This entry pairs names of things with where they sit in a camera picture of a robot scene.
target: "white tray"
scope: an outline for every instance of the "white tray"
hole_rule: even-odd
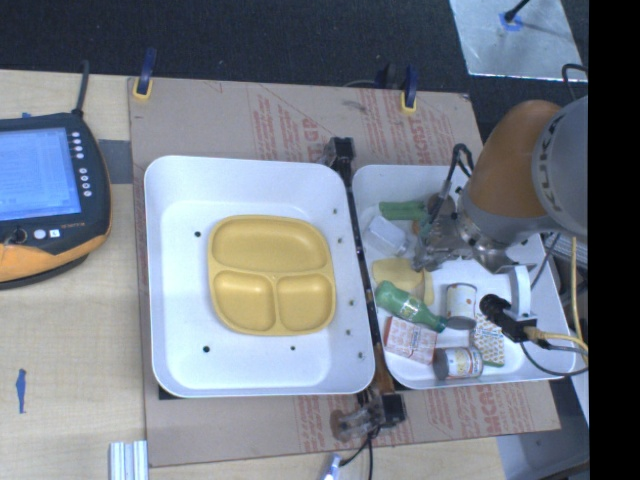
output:
[[[380,215],[378,204],[383,201],[423,201],[425,196],[440,192],[442,183],[447,176],[449,167],[408,166],[408,165],[368,165],[360,168],[354,175],[353,193],[356,200],[358,224],[360,233],[364,231],[371,220]],[[458,169],[455,171],[451,196],[457,199],[454,192],[456,187],[464,186],[467,178]],[[409,231],[408,222],[395,221],[395,224],[405,227]],[[415,238],[404,255],[413,256]],[[369,269],[371,284],[375,290],[376,284],[371,275],[371,265],[383,256],[375,248],[363,243],[365,258]],[[544,259],[544,248],[538,236],[532,236],[525,245],[512,247],[509,256],[520,263],[536,263],[540,265]],[[531,278],[537,273],[537,268],[530,272]],[[488,293],[493,293],[506,300],[511,299],[509,278],[506,274],[492,275],[474,260],[455,260],[445,262],[441,269],[432,273],[435,290],[435,300],[430,308],[440,315],[445,313],[446,288],[452,283],[470,283],[477,287],[477,303]],[[549,266],[543,271],[538,283],[531,294],[531,309],[538,319],[538,328],[543,331],[568,334],[569,329],[564,311],[558,296],[557,288]],[[378,308],[380,328],[391,314],[385,309]],[[437,346],[465,346],[469,343],[468,331],[445,329],[437,338]],[[518,382],[554,378],[536,368],[524,355],[520,345],[505,338],[505,365],[502,367],[485,366],[480,377],[471,379],[438,380],[433,367],[423,365],[397,354],[385,351],[385,360],[389,372],[394,378],[411,389],[431,389],[452,385],[495,384],[500,382]],[[567,372],[574,368],[576,356],[572,352],[547,351],[531,343],[525,344],[527,351],[540,365],[555,372]]]
[[[347,394],[375,361],[344,183],[319,164],[167,156],[144,178],[152,364],[179,397]],[[305,220],[329,244],[336,311],[299,336],[234,332],[216,316],[207,237],[233,215]]]

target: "blue screen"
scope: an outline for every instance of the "blue screen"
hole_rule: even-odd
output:
[[[80,211],[64,128],[0,132],[0,221]]]

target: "green object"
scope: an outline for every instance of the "green object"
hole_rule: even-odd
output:
[[[444,331],[447,319],[434,315],[427,305],[390,281],[382,281],[375,292],[376,304],[398,318],[424,324],[436,332]]]
[[[405,201],[401,203],[378,203],[380,213],[387,220],[422,220],[425,216],[422,201]]]

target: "yellow divided plate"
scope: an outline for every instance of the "yellow divided plate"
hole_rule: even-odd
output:
[[[336,309],[331,253],[324,236],[299,219],[239,215],[209,235],[213,307],[231,329],[290,336],[326,327]]]

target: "metal can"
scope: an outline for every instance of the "metal can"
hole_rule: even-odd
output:
[[[479,377],[483,366],[482,352],[474,346],[437,348],[433,354],[433,371],[440,380]]]
[[[455,283],[447,287],[447,327],[471,331],[476,327],[476,287]]]

